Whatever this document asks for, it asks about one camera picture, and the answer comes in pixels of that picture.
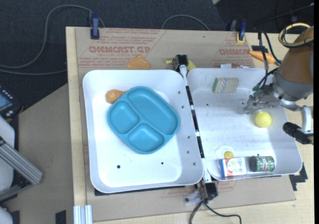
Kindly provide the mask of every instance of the blue divided plate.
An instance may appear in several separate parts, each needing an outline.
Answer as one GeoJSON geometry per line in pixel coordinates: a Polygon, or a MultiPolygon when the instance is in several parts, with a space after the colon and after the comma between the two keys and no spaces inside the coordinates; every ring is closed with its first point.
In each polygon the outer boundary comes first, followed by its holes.
{"type": "Polygon", "coordinates": [[[141,154],[162,148],[178,131],[177,112],[156,92],[134,87],[109,109],[108,123],[114,133],[141,154]]]}

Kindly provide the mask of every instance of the green can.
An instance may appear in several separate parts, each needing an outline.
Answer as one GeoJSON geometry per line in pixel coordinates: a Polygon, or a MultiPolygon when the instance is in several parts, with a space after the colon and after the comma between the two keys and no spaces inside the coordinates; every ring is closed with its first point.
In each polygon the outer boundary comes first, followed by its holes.
{"type": "Polygon", "coordinates": [[[249,159],[252,172],[272,172],[275,169],[275,160],[272,156],[253,156],[249,159]]]}

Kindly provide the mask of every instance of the blue clamp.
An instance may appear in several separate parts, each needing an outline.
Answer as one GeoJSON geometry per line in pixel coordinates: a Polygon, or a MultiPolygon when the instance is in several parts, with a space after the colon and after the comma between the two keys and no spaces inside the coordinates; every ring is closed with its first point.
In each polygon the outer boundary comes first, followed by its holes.
{"type": "Polygon", "coordinates": [[[97,13],[92,13],[91,17],[91,39],[100,39],[100,33],[99,33],[99,15],[97,13]]]}
{"type": "Polygon", "coordinates": [[[245,31],[246,31],[246,20],[242,19],[240,21],[239,32],[237,33],[237,37],[236,37],[236,41],[238,43],[243,43],[245,41],[244,39],[245,31]]]}

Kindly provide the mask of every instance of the wooden table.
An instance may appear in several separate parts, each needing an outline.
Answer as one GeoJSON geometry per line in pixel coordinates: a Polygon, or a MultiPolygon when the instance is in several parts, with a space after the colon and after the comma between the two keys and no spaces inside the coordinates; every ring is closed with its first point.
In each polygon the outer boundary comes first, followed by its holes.
{"type": "MultiPolygon", "coordinates": [[[[218,36],[219,32],[210,31],[207,34],[218,36]]],[[[256,33],[246,33],[246,40],[251,45],[258,45],[256,33]]],[[[277,40],[277,34],[269,34],[273,49],[279,59],[282,59],[286,54],[287,49],[283,47],[277,40]]],[[[293,41],[295,35],[289,35],[286,39],[293,41]]],[[[75,28],[66,28],[67,40],[67,62],[68,62],[68,87],[69,87],[69,103],[70,103],[70,129],[71,129],[71,144],[72,144],[72,167],[73,167],[73,191],[74,205],[87,205],[86,185],[83,160],[83,144],[82,144],[82,129],[81,129],[81,112],[79,103],[79,83],[78,83],[78,65],[76,53],[76,36],[75,28]]],[[[263,62],[254,59],[255,67],[263,67],[263,62]]],[[[302,100],[303,105],[313,106],[313,96],[302,100]]],[[[289,121],[301,125],[301,114],[287,111],[289,121]]],[[[242,223],[261,224],[261,223],[314,223],[314,147],[312,145],[301,145],[298,147],[306,168],[308,179],[305,183],[297,185],[298,190],[295,192],[296,200],[274,204],[264,205],[249,205],[244,207],[234,207],[220,209],[221,214],[239,214],[242,218],[242,223]]],[[[98,222],[99,224],[124,224],[124,223],[167,223],[167,224],[185,224],[188,223],[190,213],[159,215],[151,217],[141,217],[133,219],[122,219],[113,221],[98,222]]],[[[235,218],[218,217],[210,211],[199,211],[193,223],[239,223],[235,218]]]]}

